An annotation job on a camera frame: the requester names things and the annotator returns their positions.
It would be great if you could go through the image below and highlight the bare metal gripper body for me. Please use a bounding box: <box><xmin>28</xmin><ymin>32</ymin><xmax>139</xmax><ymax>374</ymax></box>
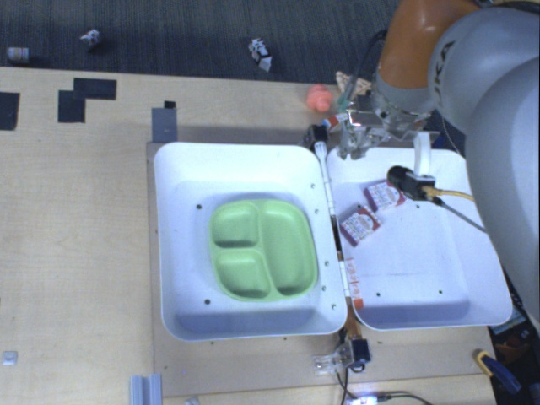
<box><xmin>345</xmin><ymin>98</ymin><xmax>440</xmax><ymax>143</ymax></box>

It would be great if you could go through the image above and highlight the red and white carton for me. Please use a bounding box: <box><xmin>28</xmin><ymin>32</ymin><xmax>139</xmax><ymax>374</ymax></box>
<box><xmin>321</xmin><ymin>112</ymin><xmax>351</xmax><ymax>132</ymax></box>

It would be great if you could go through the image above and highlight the tan toy pizza slice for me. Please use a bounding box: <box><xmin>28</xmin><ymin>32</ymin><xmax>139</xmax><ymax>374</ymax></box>
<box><xmin>335</xmin><ymin>70</ymin><xmax>373</xmax><ymax>100</ymax></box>

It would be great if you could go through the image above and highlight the purple and white packet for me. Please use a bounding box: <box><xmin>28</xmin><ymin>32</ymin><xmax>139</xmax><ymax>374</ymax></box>
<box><xmin>337</xmin><ymin>202</ymin><xmax>383</xmax><ymax>248</ymax></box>
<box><xmin>363</xmin><ymin>179</ymin><xmax>408</xmax><ymax>213</ymax></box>

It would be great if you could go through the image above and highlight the green divided plate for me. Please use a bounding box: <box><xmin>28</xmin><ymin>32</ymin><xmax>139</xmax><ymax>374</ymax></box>
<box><xmin>208</xmin><ymin>198</ymin><xmax>319</xmax><ymax>304</ymax></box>

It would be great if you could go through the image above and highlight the black and white carton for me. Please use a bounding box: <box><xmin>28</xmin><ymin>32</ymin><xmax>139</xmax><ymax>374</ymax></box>
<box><xmin>247</xmin><ymin>37</ymin><xmax>273</xmax><ymax>73</ymax></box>

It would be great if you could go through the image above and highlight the white plastic tray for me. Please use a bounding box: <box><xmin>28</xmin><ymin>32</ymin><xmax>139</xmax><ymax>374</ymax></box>
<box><xmin>326</xmin><ymin>145</ymin><xmax>514</xmax><ymax>332</ymax></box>
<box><xmin>153</xmin><ymin>141</ymin><xmax>349</xmax><ymax>343</ymax></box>

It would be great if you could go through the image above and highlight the orange and white packet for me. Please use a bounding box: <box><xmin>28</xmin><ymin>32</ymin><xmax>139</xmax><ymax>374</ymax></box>
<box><xmin>343</xmin><ymin>257</ymin><xmax>365</xmax><ymax>311</ymax></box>

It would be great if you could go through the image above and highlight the small crumpled white packet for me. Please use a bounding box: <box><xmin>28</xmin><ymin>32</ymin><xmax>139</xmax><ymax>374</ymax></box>
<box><xmin>79</xmin><ymin>28</ymin><xmax>101</xmax><ymax>51</ymax></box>

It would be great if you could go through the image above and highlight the small white can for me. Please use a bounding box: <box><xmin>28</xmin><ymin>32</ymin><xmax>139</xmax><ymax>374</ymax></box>
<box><xmin>6</xmin><ymin>46</ymin><xmax>31</xmax><ymax>64</ymax></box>

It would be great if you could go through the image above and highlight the black block with wires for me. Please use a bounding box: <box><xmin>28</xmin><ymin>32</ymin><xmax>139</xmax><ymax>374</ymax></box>
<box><xmin>349</xmin><ymin>337</ymin><xmax>373</xmax><ymax>365</ymax></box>
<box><xmin>307</xmin><ymin>124</ymin><xmax>331</xmax><ymax>146</ymax></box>

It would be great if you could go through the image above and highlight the black cylinder on white bracket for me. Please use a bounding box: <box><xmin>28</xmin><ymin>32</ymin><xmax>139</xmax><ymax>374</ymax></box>
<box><xmin>386</xmin><ymin>132</ymin><xmax>438</xmax><ymax>203</ymax></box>

